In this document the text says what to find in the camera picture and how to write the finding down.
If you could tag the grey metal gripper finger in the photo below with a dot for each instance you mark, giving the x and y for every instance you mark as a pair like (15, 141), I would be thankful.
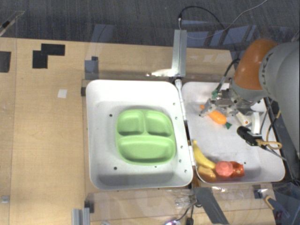
(207, 108)
(230, 112)

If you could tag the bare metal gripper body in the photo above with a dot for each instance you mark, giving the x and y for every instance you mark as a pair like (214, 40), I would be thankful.
(234, 103)

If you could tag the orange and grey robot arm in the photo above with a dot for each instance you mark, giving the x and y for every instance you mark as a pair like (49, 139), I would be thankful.
(276, 64)

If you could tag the orange carrot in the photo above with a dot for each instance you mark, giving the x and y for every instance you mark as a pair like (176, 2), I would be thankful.
(219, 118)

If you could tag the thin black and white rod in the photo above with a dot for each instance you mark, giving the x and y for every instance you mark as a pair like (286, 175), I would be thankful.
(184, 115)

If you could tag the white plastic tray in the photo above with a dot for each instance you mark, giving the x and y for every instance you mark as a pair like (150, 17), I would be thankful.
(220, 144)
(140, 95)

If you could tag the yellow banana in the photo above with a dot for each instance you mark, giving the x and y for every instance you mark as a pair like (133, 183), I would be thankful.
(201, 157)

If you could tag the pink doughnut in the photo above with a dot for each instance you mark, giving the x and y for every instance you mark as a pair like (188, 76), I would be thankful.
(223, 169)

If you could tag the red can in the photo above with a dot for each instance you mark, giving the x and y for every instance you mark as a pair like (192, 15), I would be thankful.
(237, 170)

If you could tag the orange bread slice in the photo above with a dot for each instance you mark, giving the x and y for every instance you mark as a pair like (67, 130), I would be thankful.
(206, 173)

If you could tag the green divided plate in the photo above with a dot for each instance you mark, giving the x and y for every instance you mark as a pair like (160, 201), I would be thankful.
(145, 146)

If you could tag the black cylinder on white bracket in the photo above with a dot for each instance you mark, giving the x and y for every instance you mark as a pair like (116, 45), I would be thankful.
(246, 133)

